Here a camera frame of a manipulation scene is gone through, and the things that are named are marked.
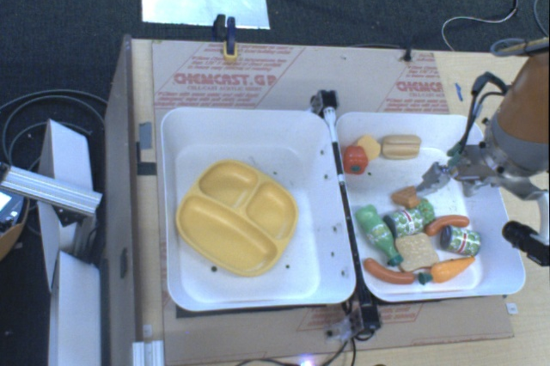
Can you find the brown cardboard board red print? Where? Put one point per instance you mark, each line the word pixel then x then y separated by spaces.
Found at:
pixel 275 74

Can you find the green toy broccoli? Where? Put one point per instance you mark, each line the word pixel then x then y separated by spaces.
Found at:
pixel 427 209

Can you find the orange toy sausage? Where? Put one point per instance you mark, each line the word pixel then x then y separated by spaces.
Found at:
pixel 389 273
pixel 447 224

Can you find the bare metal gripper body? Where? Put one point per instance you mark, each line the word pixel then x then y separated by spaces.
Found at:
pixel 481 166

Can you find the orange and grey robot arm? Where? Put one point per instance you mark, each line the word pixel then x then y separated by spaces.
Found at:
pixel 526 106

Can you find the white plastic tray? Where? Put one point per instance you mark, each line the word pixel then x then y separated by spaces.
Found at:
pixel 240 132
pixel 494 261

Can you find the green and white can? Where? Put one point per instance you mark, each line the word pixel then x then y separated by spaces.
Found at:
pixel 405 222
pixel 462 241

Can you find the brown toy pizza slice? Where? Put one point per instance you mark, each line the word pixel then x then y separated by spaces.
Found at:
pixel 405 197

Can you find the yellow divided plate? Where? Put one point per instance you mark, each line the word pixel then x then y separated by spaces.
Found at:
pixel 234 218

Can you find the beige toy bread bun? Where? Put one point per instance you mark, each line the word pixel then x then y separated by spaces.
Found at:
pixel 401 146

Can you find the beige toy bread slice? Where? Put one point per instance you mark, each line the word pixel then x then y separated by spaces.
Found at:
pixel 416 252

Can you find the green toy bottle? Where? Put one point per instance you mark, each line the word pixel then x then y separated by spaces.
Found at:
pixel 377 232

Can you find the black cylinder on white bracket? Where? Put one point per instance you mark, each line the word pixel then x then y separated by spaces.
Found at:
pixel 525 237

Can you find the thin black and white rod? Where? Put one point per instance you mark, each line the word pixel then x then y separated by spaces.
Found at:
pixel 346 201

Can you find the orange toy carrot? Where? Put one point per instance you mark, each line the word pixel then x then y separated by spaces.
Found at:
pixel 449 270

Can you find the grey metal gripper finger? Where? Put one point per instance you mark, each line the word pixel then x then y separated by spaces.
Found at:
pixel 432 186
pixel 436 171

